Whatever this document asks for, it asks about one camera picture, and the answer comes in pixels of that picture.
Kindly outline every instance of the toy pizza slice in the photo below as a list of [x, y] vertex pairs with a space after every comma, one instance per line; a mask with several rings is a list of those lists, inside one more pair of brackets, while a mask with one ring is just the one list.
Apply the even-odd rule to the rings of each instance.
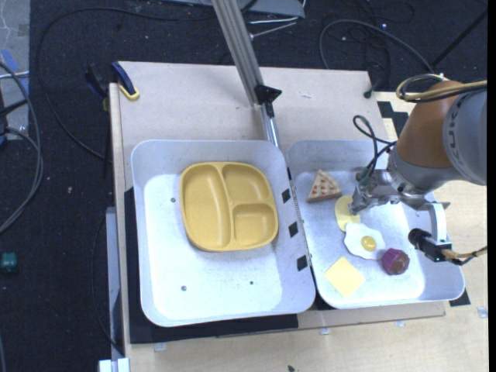
[[339, 197], [341, 187], [336, 179], [323, 170], [317, 171], [307, 202], [316, 202], [325, 198]]

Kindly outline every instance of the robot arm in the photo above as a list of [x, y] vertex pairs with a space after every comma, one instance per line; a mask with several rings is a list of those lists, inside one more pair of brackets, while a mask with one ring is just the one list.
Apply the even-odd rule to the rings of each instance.
[[386, 169], [357, 176], [350, 204], [353, 214], [388, 202], [428, 211], [432, 232], [412, 230], [410, 241], [415, 246], [423, 242], [426, 256], [434, 261], [444, 260], [441, 251], [450, 249], [444, 216], [449, 204], [431, 202], [426, 195], [448, 181], [487, 184], [487, 91], [450, 96], [447, 90], [457, 87], [463, 85], [440, 81], [425, 93], [437, 96], [413, 108]]

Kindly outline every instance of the beige table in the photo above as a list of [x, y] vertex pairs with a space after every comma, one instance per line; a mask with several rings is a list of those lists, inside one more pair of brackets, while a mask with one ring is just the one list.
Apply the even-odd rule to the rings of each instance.
[[[488, 370], [487, 318], [477, 311], [487, 309], [486, 257], [463, 267], [471, 305], [431, 302], [311, 309], [298, 315], [299, 329], [292, 331], [170, 342], [165, 351], [130, 343], [123, 198], [133, 186], [133, 147], [148, 139], [257, 140], [264, 138], [264, 131], [260, 113], [249, 106], [235, 67], [121, 64], [141, 94], [131, 102], [116, 84], [110, 87], [124, 352], [132, 372]], [[381, 118], [377, 100], [362, 97], [370, 87], [366, 72], [261, 70], [267, 85], [283, 90], [274, 110], [284, 153], [297, 140], [363, 139], [352, 124], [356, 114], [368, 118], [377, 136], [394, 138], [391, 122]], [[391, 94], [377, 98], [395, 102]], [[447, 225], [457, 251], [487, 244], [486, 188], [453, 183], [436, 197], [452, 202]]]

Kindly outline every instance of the black floor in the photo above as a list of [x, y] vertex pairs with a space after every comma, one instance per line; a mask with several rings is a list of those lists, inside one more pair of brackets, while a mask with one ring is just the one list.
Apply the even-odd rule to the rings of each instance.
[[[369, 71], [379, 90], [393, 91], [428, 71], [469, 82], [487, 78], [486, 10], [487, 0], [308, 0], [305, 19], [256, 37], [253, 45], [260, 66], [324, 68], [322, 53], [328, 68]], [[257, 19], [267, 16], [246, 14], [247, 21]], [[0, 234], [0, 251], [16, 252], [19, 261], [17, 274], [0, 276], [6, 365], [12, 371], [95, 370], [98, 360], [110, 357], [110, 345], [96, 318], [91, 262], [97, 240], [95, 300], [107, 326], [100, 223], [113, 189], [105, 161], [108, 115], [84, 72], [96, 64], [109, 81], [114, 60], [233, 62], [212, 9], [168, 2], [31, 0], [30, 40], [29, 92], [45, 166], [35, 198]], [[35, 168], [26, 141], [0, 150], [0, 221], [28, 194]]]

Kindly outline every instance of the aluminum rail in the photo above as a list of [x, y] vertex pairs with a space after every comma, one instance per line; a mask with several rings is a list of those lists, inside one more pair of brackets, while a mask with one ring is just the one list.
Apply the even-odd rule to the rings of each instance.
[[261, 114], [267, 140], [280, 147], [271, 101], [259, 100], [255, 92], [257, 86], [264, 85], [264, 79], [241, 10], [236, 0], [212, 0], [212, 5], [250, 104], [262, 107]]

